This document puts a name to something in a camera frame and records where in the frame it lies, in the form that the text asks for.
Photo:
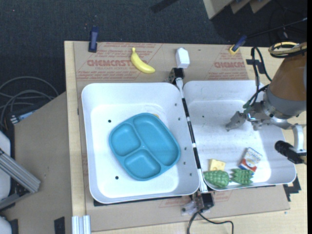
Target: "blue clamp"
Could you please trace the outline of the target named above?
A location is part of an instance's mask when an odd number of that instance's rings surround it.
[[[98,27],[92,26],[90,31],[90,42],[89,42],[89,52],[97,52],[97,38],[98,38]]]
[[[240,46],[243,46],[246,42],[247,36],[243,35],[235,45],[232,45],[229,49],[231,55],[235,55]]]

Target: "gray cable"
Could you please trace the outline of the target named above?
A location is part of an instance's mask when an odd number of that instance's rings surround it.
[[[34,105],[34,104],[33,104],[33,103],[30,103],[30,102],[15,102],[14,105],[29,105],[29,106],[32,106],[32,105]]]
[[[59,93],[57,92],[57,90],[55,89],[55,87],[52,86],[50,83],[48,83],[47,81],[45,81],[45,80],[43,80],[43,79],[41,79],[41,78],[33,77],[33,76],[21,76],[21,77],[16,77],[16,78],[10,79],[10,80],[6,81],[4,84],[2,84],[2,85],[0,86],[0,91],[1,91],[1,89],[2,89],[4,86],[6,86],[7,84],[9,84],[9,83],[11,83],[11,82],[13,82],[13,81],[15,81],[15,80],[18,80],[18,79],[35,79],[35,80],[41,81],[41,82],[47,84],[49,87],[51,87],[51,88],[54,90],[54,92],[56,93],[57,96],[59,95]],[[12,98],[12,97],[13,97],[13,96],[11,96],[11,95],[7,95],[7,94],[1,93],[1,92],[0,92],[0,95],[2,95],[2,96],[4,96],[4,97],[7,97],[7,98]],[[22,98],[20,98],[20,99],[31,99],[31,98],[34,98],[34,97],[22,97]]]
[[[5,113],[6,108],[8,107],[8,105],[10,105],[10,103],[11,103],[13,100],[15,100],[15,98],[17,98],[18,96],[24,95],[24,94],[40,94],[40,95],[42,95],[42,96],[47,97],[49,100],[52,100],[48,95],[46,95],[46,94],[44,94],[44,93],[42,93],[42,92],[39,92],[39,91],[37,91],[37,90],[32,90],[32,89],[22,91],[22,92],[18,93],[17,95],[12,96],[12,97],[8,100],[8,102],[4,105],[4,108],[3,108],[3,110],[2,110],[1,117],[0,117],[0,126],[1,126],[1,128],[5,128],[5,126],[4,126],[4,124],[3,124],[3,119],[4,119],[4,113]]]

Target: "black cable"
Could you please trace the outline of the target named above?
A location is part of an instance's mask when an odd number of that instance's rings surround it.
[[[230,223],[232,225],[232,234],[234,234],[234,224],[232,221],[223,221],[223,222],[213,222],[207,218],[205,218],[201,213],[198,213],[203,219],[205,219],[206,221],[208,221],[209,223],[212,223],[212,224],[226,224],[226,223]]]
[[[259,33],[255,33],[255,34],[249,35],[249,36],[247,36],[247,38],[257,37],[257,36],[260,36],[262,34],[265,34],[265,33],[268,33],[268,32],[272,32],[274,30],[286,28],[288,26],[294,25],[294,24],[299,23],[299,22],[307,21],[307,20],[308,20],[308,18],[303,18],[301,20],[294,21],[294,22],[291,22],[291,23],[288,23],[288,24],[285,24],[285,25],[281,25],[281,26],[275,27],[273,29],[268,29],[268,30],[265,30],[265,31],[262,31],[262,32],[259,32]]]
[[[190,219],[190,221],[189,221],[189,224],[188,224],[188,226],[187,226],[187,229],[186,229],[186,233],[187,233],[187,234],[190,234],[191,224],[192,224],[192,222],[194,221],[194,219],[196,218],[197,214],[199,214],[203,219],[205,219],[207,222],[212,223],[212,224],[226,224],[226,223],[230,223],[230,224],[232,225],[232,234],[234,234],[234,224],[233,224],[232,221],[227,220],[227,221],[223,221],[223,222],[213,222],[213,221],[211,221],[211,220],[205,218],[200,212],[201,212],[201,210],[195,212],[195,213],[193,214],[193,216],[191,217],[191,219]]]
[[[290,13],[292,13],[292,16],[291,18],[293,18],[293,16],[295,16],[296,18],[303,18],[302,21],[307,21],[307,13],[305,11],[303,12],[299,12],[299,11],[294,11],[288,7],[285,7],[283,6],[278,0],[274,0],[276,2],[276,4],[278,5],[278,8],[275,9],[272,14],[270,15],[270,19],[269,19],[269,28],[271,28],[271,24],[272,24],[272,19],[273,19],[273,15],[276,11],[278,10],[281,10],[282,13],[281,13],[281,17],[282,17],[282,20],[283,20],[283,35],[286,39],[290,39],[288,34],[287,34],[287,31],[288,32],[295,32],[295,33],[298,33],[300,34],[300,37],[304,37],[306,38],[306,34],[307,34],[307,31],[306,30],[299,30],[297,28],[294,28],[290,25],[287,24],[287,22],[289,21],[289,19],[287,19],[287,15],[289,15]],[[271,34],[269,34],[269,39],[270,39],[270,43],[271,45],[274,44],[275,42],[279,42],[279,41],[282,41],[284,39],[282,39],[279,34],[278,34],[278,31],[275,30],[273,31],[273,33],[275,33],[275,40],[272,40],[271,38]]]
[[[269,20],[268,20],[268,21],[269,21],[269,29],[272,28],[272,20],[273,20],[273,18],[274,18],[274,16],[275,16],[275,13],[276,13],[277,11],[279,11],[279,10],[283,10],[283,8],[276,8],[275,10],[272,11],[272,13],[271,13],[271,15],[270,15],[270,17],[269,17]],[[280,37],[279,37],[279,35],[278,35],[277,30],[276,30],[276,31],[271,31],[271,32],[269,32],[268,35],[269,35],[270,45],[272,45],[274,42],[276,42],[276,39],[281,40]]]
[[[269,81],[272,81],[272,79],[270,78],[269,74],[267,73],[267,69],[266,69],[266,67],[265,67],[265,65],[264,65],[264,60],[263,60],[263,57],[262,57],[262,54],[261,54],[260,50],[259,50],[257,47],[255,47],[255,50],[258,52],[258,55],[260,56],[260,60],[261,60],[261,64],[262,64],[262,67],[263,67],[263,71],[264,71],[265,76],[267,77],[267,79],[268,79]]]
[[[200,212],[200,211],[195,212],[195,213],[193,214],[193,216],[191,217],[191,219],[190,219],[190,221],[189,221],[189,224],[187,225],[187,229],[186,229],[186,233],[187,233],[187,234],[190,234],[191,224],[192,224],[193,220],[196,218],[196,215],[197,215],[199,212]]]
[[[251,106],[253,106],[255,104],[255,101],[257,100],[258,98],[258,93],[259,93],[259,74],[258,74],[258,71],[257,71],[257,67],[256,67],[256,64],[255,64],[255,58],[254,58],[254,50],[255,50],[256,47],[253,47],[252,50],[251,50],[251,56],[252,56],[252,61],[253,61],[253,71],[254,71],[254,75],[255,75],[255,85],[256,85],[256,93],[255,93],[255,96],[254,96],[254,99],[253,99],[253,102],[251,103]]]
[[[263,86],[262,88],[260,88],[260,89],[259,89],[259,93],[262,92],[262,91],[264,91],[264,90],[266,90],[268,86],[269,86],[269,85],[265,85],[265,86]],[[256,96],[256,93],[254,93],[254,95],[249,99],[249,101],[252,101],[252,99],[253,99],[255,96]]]

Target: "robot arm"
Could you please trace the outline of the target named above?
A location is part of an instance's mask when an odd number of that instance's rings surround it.
[[[249,105],[251,100],[246,103],[246,110],[243,113],[236,112],[226,125],[226,129],[229,131],[238,128],[246,121],[251,122],[255,131],[259,130],[263,124],[273,124],[282,129],[290,129],[294,133],[295,144],[292,146],[279,142],[275,148],[283,155],[293,156],[292,152],[295,152],[296,156],[306,154],[306,150],[303,150],[304,136],[302,132],[305,125],[290,124],[287,121],[307,110],[306,48],[304,53],[285,58],[271,83],[257,90],[258,92],[264,92],[263,100],[254,101],[251,105]],[[300,163],[300,161],[302,159],[296,160],[294,163]]]

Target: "small box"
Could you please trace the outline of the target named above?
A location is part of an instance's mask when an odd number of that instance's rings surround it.
[[[262,154],[258,153],[256,150],[249,147],[247,149],[239,167],[241,169],[247,169],[247,170],[251,170],[251,171],[255,172],[261,158],[262,158]]]

